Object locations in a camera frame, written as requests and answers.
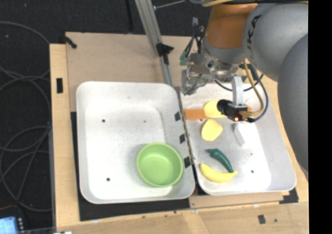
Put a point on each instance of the black cylinder on white bracket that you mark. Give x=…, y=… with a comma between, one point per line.
x=234, y=109

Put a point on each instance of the green bowl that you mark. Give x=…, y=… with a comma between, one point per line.
x=159, y=164

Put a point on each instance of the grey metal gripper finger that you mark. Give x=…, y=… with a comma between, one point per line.
x=187, y=83
x=200, y=80

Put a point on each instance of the orange rectangular block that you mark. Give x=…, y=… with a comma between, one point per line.
x=194, y=114

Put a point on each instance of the white plastic tray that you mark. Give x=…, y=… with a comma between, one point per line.
x=116, y=137
x=249, y=165

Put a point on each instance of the yellow potato chip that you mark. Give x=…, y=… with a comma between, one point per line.
x=210, y=109
x=211, y=130

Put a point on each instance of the yellow banana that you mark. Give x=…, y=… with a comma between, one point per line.
x=216, y=176

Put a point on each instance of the green chili pepper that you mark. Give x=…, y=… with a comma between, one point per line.
x=223, y=159

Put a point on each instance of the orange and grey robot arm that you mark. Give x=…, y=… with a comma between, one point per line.
x=269, y=35

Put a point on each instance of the white rectangular block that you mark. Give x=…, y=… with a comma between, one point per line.
x=239, y=134

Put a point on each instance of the thin black and white rod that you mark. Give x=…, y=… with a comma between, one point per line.
x=187, y=134

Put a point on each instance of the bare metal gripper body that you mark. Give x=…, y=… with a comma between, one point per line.
x=207, y=65

